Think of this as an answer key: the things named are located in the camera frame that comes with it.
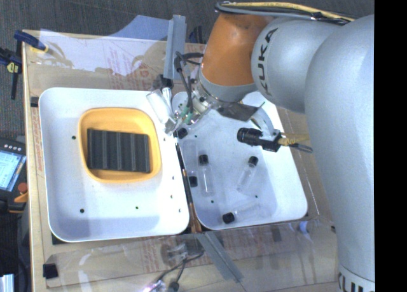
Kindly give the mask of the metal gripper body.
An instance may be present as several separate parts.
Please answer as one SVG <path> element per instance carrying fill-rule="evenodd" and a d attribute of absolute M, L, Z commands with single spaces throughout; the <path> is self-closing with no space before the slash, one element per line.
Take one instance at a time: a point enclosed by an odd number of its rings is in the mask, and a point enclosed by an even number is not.
<path fill-rule="evenodd" d="M 180 125 L 194 125 L 209 114 L 209 111 L 219 107 L 219 101 L 198 90 L 193 90 L 190 95 L 187 92 L 175 94 L 175 115 Z"/>

